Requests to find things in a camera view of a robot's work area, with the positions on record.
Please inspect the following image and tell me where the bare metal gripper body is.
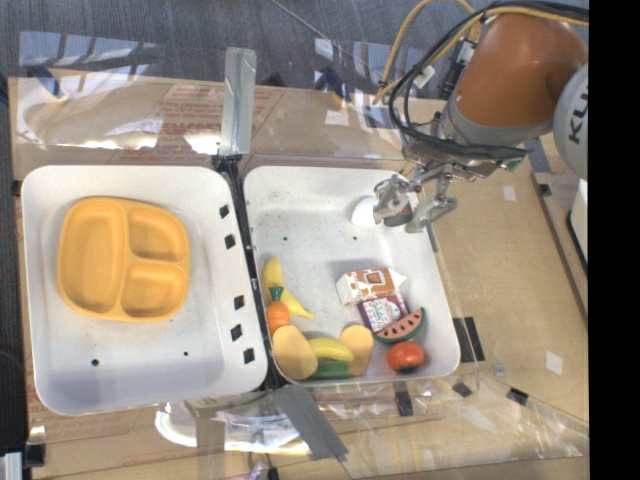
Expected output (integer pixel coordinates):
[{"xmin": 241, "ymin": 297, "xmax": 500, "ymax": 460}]
[{"xmin": 402, "ymin": 135, "xmax": 528, "ymax": 180}]

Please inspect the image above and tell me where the white egg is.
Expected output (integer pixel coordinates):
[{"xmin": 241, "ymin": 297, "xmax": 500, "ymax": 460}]
[{"xmin": 350, "ymin": 196, "xmax": 379, "ymax": 228}]

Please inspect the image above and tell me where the white plastic tray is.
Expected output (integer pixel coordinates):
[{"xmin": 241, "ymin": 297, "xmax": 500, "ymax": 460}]
[
  {"xmin": 242, "ymin": 164, "xmax": 461, "ymax": 387},
  {"xmin": 20, "ymin": 164, "xmax": 269, "ymax": 416}
]

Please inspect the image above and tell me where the brown and white carton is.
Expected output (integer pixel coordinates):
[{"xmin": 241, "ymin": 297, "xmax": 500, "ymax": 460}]
[{"xmin": 334, "ymin": 267, "xmax": 408, "ymax": 307}]

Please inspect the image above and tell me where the brown cardboard board red print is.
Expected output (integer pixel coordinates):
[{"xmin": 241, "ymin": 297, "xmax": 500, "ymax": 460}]
[{"xmin": 7, "ymin": 75, "xmax": 590, "ymax": 480}]

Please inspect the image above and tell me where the purple packet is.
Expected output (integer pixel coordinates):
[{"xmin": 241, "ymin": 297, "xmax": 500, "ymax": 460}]
[{"xmin": 356, "ymin": 295, "xmax": 409, "ymax": 334}]

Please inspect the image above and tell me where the red watermelon slice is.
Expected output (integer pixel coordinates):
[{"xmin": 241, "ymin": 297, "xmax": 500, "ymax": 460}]
[{"xmin": 373, "ymin": 306, "xmax": 428, "ymax": 346}]

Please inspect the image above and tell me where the yellow banana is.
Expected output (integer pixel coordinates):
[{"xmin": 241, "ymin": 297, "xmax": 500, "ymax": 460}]
[
  {"xmin": 262, "ymin": 256, "xmax": 315, "ymax": 321},
  {"xmin": 306, "ymin": 336, "xmax": 356, "ymax": 364}
]

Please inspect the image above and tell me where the red tomato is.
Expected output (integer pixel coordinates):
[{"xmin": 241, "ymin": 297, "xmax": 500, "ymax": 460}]
[{"xmin": 386, "ymin": 340, "xmax": 426, "ymax": 375}]

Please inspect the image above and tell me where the orange carrot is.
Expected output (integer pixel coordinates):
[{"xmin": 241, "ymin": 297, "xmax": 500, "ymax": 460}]
[{"xmin": 266, "ymin": 286, "xmax": 292, "ymax": 337}]

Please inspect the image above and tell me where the green toy vegetable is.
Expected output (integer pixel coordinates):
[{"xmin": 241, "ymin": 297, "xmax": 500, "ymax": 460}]
[{"xmin": 308, "ymin": 359, "xmax": 354, "ymax": 381}]

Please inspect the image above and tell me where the orange divided plate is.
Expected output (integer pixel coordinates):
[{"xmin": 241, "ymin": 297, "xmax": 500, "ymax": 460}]
[{"xmin": 56, "ymin": 196, "xmax": 192, "ymax": 324}]

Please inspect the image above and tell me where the black cylinder on white bracket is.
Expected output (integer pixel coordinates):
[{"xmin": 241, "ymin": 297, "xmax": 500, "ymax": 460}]
[{"xmin": 438, "ymin": 38, "xmax": 476, "ymax": 102}]

